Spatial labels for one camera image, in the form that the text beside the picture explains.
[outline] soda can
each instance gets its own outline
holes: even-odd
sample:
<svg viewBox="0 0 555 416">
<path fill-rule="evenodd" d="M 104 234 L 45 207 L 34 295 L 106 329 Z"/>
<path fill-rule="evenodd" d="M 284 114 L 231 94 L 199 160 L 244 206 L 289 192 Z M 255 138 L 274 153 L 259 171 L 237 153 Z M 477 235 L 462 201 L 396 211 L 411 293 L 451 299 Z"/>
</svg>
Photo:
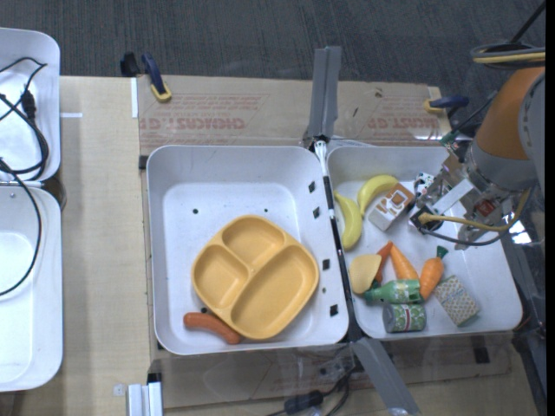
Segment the soda can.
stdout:
<svg viewBox="0 0 555 416">
<path fill-rule="evenodd" d="M 385 303 L 382 318 L 388 333 L 422 331 L 426 327 L 426 310 L 420 304 Z"/>
</svg>

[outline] banana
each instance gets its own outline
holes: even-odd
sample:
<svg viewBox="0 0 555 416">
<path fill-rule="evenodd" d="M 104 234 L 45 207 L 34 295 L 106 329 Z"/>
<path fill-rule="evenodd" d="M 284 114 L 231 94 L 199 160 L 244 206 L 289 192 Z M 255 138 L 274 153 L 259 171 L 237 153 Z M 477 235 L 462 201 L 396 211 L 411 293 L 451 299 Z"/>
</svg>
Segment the banana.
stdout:
<svg viewBox="0 0 555 416">
<path fill-rule="evenodd" d="M 389 191 L 397 183 L 399 183 L 399 180 L 390 174 L 379 174 L 364 182 L 364 185 L 356 194 L 361 216 L 364 217 L 368 205 L 378 194 Z"/>
<path fill-rule="evenodd" d="M 333 197 L 341 208 L 345 226 L 341 235 L 341 242 L 344 250 L 350 250 L 360 238 L 362 234 L 362 216 L 358 211 L 358 205 L 351 198 L 346 198 L 333 191 Z"/>
</svg>

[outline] carrot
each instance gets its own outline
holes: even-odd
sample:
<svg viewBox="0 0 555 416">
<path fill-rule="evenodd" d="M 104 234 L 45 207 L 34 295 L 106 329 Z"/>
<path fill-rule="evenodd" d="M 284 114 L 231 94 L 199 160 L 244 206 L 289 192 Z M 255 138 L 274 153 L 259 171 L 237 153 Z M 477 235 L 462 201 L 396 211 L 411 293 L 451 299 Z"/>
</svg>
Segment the carrot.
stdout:
<svg viewBox="0 0 555 416">
<path fill-rule="evenodd" d="M 383 247 L 381 247 L 376 253 L 382 256 L 382 261 L 380 262 L 380 266 L 378 267 L 378 272 L 375 273 L 375 277 L 374 277 L 374 279 L 379 283 L 382 283 L 382 280 L 383 280 L 383 273 L 382 273 L 383 265 L 385 265 L 385 259 L 387 259 L 389 256 L 389 252 L 391 251 L 391 245 L 393 245 L 393 242 L 388 240 L 388 242 L 385 245 L 383 245 Z"/>
<path fill-rule="evenodd" d="M 395 244 L 391 245 L 389 254 L 391 255 L 397 279 L 418 279 L 418 272 L 415 270 L 415 267 Z"/>
<path fill-rule="evenodd" d="M 424 300 L 434 291 L 434 288 L 443 276 L 443 261 L 441 260 L 447 254 L 447 250 L 442 246 L 437 247 L 436 256 L 428 259 L 420 274 L 420 295 Z"/>
</svg>

